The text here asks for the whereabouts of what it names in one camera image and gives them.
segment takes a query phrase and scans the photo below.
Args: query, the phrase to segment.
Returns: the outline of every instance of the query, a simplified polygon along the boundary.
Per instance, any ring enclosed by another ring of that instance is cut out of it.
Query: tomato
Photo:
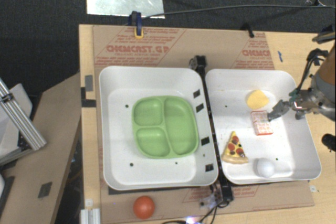
[[[150,218],[155,210],[155,204],[153,200],[148,196],[141,196],[135,200],[133,204],[133,211],[135,215],[140,219]]]

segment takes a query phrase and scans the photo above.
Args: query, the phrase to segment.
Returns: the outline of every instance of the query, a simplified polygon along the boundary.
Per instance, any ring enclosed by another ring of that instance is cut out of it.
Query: divided green plate
[[[138,149],[150,158],[184,157],[198,147],[193,109],[181,97],[138,100],[132,110],[132,126]]]

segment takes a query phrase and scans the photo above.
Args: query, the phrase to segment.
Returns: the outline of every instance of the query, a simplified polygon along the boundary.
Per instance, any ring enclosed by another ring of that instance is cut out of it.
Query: pizza slice
[[[245,156],[243,147],[235,131],[232,132],[230,140],[224,149],[222,160],[232,164],[248,163],[248,158]]]

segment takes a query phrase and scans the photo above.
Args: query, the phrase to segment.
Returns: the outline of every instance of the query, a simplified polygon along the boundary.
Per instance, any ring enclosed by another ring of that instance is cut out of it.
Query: cheese
[[[246,104],[251,109],[260,109],[269,102],[267,96],[260,90],[253,91],[247,98]]]

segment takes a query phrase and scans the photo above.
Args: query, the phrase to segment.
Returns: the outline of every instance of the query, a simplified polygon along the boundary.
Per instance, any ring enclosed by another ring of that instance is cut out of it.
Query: black carpet
[[[166,12],[240,4],[309,5],[315,0],[163,0]],[[335,5],[335,0],[321,0]],[[86,14],[86,0],[0,0],[0,77],[36,94],[79,70],[79,24],[125,24]],[[334,9],[240,8],[149,19],[147,26],[317,33],[335,23]]]

